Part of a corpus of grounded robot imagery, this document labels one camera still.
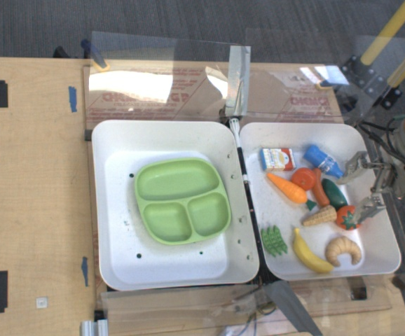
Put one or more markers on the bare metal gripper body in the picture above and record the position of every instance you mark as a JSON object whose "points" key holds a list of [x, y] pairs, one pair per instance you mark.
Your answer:
{"points": [[395, 178]]}

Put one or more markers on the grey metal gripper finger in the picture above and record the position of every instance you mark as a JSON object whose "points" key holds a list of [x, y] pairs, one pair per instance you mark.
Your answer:
{"points": [[370, 207], [356, 164]]}

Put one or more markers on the red strawberry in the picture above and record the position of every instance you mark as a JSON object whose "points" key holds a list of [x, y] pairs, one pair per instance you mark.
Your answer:
{"points": [[346, 218]]}

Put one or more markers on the dark green cucumber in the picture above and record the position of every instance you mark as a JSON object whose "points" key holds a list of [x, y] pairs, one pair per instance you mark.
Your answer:
{"points": [[335, 194]]}

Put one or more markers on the blue bottle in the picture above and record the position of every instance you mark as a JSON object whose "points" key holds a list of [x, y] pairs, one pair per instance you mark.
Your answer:
{"points": [[320, 159]]}

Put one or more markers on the brown sausage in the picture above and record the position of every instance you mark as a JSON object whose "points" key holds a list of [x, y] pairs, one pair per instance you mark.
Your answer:
{"points": [[321, 192]]}

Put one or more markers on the tan waffle cone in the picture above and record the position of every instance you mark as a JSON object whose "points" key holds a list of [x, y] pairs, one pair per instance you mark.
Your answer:
{"points": [[323, 216]]}

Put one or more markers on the beige croissant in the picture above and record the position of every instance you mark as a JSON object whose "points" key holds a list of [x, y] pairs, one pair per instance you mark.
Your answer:
{"points": [[341, 247]]}

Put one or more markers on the orange round fruit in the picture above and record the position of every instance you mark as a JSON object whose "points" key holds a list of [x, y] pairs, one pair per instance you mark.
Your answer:
{"points": [[302, 178]]}

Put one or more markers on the orange carrot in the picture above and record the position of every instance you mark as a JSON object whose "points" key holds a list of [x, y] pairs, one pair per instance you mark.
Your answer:
{"points": [[288, 187]]}

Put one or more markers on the white red and blue carton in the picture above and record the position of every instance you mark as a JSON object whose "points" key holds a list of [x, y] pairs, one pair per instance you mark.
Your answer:
{"points": [[277, 159]]}

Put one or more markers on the yellow banana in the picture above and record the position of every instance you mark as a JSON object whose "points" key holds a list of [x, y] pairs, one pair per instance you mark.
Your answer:
{"points": [[305, 254]]}

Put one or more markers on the white plastic tray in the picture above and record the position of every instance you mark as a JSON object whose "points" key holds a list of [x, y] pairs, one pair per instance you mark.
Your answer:
{"points": [[279, 219], [118, 222]]}

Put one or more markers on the green pea pods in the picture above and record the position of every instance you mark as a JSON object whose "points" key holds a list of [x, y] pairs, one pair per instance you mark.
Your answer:
{"points": [[274, 241]]}

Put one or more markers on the brown cardboard board red print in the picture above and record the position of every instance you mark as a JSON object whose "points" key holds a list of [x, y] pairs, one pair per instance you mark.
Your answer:
{"points": [[195, 100]]}

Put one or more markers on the green divided plate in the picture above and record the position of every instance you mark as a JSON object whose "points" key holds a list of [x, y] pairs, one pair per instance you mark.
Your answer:
{"points": [[174, 180]]}

